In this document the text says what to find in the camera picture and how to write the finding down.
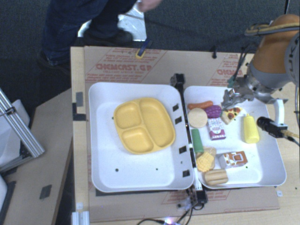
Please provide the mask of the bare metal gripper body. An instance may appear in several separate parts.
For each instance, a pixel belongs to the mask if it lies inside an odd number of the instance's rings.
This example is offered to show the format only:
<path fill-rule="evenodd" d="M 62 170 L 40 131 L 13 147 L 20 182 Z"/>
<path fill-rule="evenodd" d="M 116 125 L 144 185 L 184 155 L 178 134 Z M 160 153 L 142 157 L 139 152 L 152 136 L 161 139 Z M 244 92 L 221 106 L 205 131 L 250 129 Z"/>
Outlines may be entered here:
<path fill-rule="evenodd" d="M 247 101 L 253 101 L 256 98 L 265 104 L 273 104 L 276 98 L 273 98 L 272 94 L 280 88 L 279 77 L 279 75 L 232 76 L 232 97 L 244 96 Z"/>

